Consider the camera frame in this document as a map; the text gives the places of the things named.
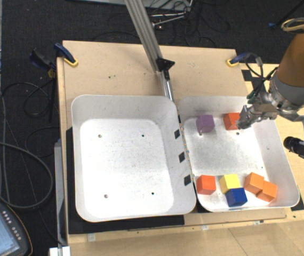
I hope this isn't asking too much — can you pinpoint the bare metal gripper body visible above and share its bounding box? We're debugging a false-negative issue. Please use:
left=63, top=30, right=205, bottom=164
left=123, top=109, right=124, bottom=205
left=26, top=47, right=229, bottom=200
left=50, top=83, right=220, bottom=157
left=247, top=91, right=300, bottom=122

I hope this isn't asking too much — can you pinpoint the red cube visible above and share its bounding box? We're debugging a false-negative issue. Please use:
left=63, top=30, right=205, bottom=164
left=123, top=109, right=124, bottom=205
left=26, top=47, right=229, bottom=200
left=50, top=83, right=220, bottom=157
left=223, top=113, right=242, bottom=131
left=196, top=174, right=217, bottom=196

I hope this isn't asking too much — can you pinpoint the purple cube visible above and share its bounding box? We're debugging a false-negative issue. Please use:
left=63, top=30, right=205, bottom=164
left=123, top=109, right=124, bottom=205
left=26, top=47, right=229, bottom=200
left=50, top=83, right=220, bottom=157
left=195, top=114, right=215, bottom=134

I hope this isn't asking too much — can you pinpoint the white plastic tray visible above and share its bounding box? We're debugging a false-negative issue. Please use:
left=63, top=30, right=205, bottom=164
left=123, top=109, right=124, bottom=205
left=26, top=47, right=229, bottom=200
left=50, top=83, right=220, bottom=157
left=71, top=94, right=197, bottom=223
left=178, top=95, right=301, bottom=213

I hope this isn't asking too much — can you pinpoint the orange cube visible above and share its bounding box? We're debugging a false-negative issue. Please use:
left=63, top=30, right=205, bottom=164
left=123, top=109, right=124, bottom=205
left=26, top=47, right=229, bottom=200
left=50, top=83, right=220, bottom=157
left=244, top=172, right=265, bottom=195
left=256, top=180, right=278, bottom=203

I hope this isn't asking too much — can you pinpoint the yellow cube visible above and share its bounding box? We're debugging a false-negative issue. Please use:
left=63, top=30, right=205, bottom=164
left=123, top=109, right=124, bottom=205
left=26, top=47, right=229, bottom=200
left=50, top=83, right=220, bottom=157
left=219, top=173, right=242, bottom=195

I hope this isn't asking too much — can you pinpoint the blue cube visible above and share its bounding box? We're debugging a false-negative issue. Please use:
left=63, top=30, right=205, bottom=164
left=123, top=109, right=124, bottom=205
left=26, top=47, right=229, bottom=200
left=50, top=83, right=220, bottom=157
left=225, top=187, right=248, bottom=208

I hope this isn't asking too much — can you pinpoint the pale wood board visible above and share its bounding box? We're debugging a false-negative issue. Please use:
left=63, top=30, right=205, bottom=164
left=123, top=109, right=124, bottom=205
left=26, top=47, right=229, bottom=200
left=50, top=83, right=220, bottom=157
left=62, top=40, right=287, bottom=236

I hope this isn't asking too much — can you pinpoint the black cylinder on white bracket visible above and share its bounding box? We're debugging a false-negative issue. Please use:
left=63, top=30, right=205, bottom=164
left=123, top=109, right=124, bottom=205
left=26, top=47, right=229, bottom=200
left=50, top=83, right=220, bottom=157
left=283, top=113, right=304, bottom=161

